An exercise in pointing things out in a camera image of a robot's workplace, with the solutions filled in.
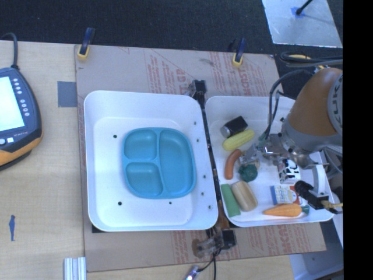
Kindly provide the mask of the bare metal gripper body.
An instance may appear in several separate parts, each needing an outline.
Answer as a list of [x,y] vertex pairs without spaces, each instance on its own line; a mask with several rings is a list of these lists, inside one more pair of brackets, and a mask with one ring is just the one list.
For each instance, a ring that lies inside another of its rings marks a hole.
[[284,159],[292,160],[300,168],[312,168],[314,161],[307,150],[297,146],[286,133],[269,134],[260,140],[262,156],[279,165]]

